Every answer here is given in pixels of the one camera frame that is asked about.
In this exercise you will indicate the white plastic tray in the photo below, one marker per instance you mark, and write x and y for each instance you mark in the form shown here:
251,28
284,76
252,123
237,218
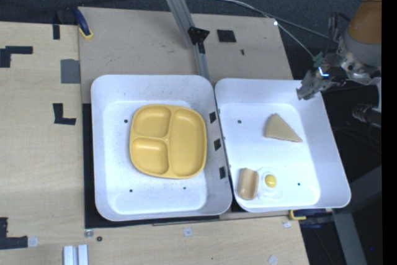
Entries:
294,164
155,195

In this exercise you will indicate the yellow divided plate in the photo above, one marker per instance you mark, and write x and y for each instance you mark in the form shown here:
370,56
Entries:
183,142

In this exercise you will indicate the pale wood board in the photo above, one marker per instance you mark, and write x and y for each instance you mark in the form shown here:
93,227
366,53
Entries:
139,46

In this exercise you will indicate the black cylinder on white bracket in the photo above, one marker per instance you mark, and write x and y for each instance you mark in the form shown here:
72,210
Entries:
367,111

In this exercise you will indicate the beige triangular bread slice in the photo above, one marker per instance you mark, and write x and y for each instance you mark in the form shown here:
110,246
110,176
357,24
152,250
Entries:
280,130

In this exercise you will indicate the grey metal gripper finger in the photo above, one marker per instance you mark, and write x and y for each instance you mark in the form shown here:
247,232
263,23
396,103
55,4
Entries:
314,89
305,82

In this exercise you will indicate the tan hot dog bun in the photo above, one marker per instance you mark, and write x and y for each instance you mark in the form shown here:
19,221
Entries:
247,184

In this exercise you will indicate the white fried egg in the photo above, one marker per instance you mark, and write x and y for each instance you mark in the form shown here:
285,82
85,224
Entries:
270,180

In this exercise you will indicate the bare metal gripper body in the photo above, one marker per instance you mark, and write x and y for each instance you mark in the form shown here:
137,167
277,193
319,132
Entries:
336,74

